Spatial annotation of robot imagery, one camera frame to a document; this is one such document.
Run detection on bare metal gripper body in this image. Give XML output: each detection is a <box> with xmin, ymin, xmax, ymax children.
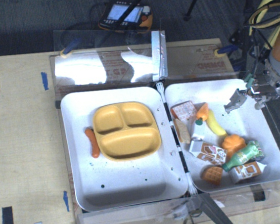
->
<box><xmin>244</xmin><ymin>70</ymin><xmax>280</xmax><ymax>104</ymax></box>

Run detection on white plastic tray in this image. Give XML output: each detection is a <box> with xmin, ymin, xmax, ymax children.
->
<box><xmin>163</xmin><ymin>72</ymin><xmax>280</xmax><ymax>197</ymax></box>
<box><xmin>58</xmin><ymin>81</ymin><xmax>190</xmax><ymax>215</ymax></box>

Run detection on yellow banana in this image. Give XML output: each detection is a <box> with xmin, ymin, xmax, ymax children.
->
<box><xmin>204</xmin><ymin>107</ymin><xmax>228</xmax><ymax>139</ymax></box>

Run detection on orange carrot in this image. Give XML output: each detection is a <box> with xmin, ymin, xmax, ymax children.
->
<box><xmin>193</xmin><ymin>102</ymin><xmax>211</xmax><ymax>127</ymax></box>

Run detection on small white carton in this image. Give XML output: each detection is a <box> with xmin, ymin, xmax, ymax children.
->
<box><xmin>189</xmin><ymin>123</ymin><xmax>206</xmax><ymax>142</ymax></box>

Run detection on orange and white carton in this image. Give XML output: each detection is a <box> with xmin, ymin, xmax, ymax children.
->
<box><xmin>169</xmin><ymin>99</ymin><xmax>198</xmax><ymax>123</ymax></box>

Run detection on brown and white carton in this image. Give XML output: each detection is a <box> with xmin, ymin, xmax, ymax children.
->
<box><xmin>188</xmin><ymin>136</ymin><xmax>229</xmax><ymax>169</ymax></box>
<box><xmin>227</xmin><ymin>159</ymin><xmax>269</xmax><ymax>185</ymax></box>

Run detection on green can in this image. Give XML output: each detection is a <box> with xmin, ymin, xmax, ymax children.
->
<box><xmin>246</xmin><ymin>139</ymin><xmax>265</xmax><ymax>162</ymax></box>

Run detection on green bottle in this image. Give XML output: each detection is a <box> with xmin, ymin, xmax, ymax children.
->
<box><xmin>219</xmin><ymin>143</ymin><xmax>261</xmax><ymax>174</ymax></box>

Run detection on tan bread slice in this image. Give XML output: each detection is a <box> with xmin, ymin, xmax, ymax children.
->
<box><xmin>174</xmin><ymin>117</ymin><xmax>192</xmax><ymax>146</ymax></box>

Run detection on thin black and white rod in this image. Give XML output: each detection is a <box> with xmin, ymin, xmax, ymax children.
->
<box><xmin>155</xmin><ymin>78</ymin><xmax>198</xmax><ymax>199</ymax></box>

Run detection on orange waffle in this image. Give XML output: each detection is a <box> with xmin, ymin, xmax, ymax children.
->
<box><xmin>200</xmin><ymin>165</ymin><xmax>225</xmax><ymax>188</ymax></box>

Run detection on yellow divided plate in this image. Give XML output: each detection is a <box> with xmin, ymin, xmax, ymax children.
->
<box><xmin>90</xmin><ymin>98</ymin><xmax>164</xmax><ymax>164</ymax></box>

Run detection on orange sausage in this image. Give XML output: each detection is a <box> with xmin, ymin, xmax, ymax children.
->
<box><xmin>84</xmin><ymin>127</ymin><xmax>101</xmax><ymax>160</ymax></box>

